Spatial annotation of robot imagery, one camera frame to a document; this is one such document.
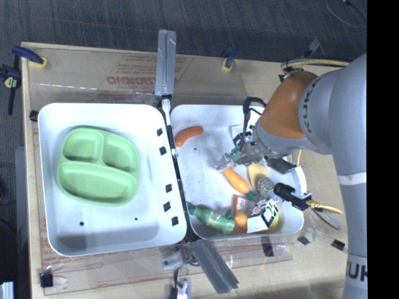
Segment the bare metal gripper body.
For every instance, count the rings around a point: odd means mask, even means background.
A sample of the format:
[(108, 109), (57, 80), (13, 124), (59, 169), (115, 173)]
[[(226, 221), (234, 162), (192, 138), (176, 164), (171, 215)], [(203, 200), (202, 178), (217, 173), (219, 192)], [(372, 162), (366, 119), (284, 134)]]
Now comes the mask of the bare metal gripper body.
[(260, 162), (265, 156), (272, 153), (259, 140), (253, 141), (249, 135), (237, 135), (233, 138), (233, 163), (250, 165)]

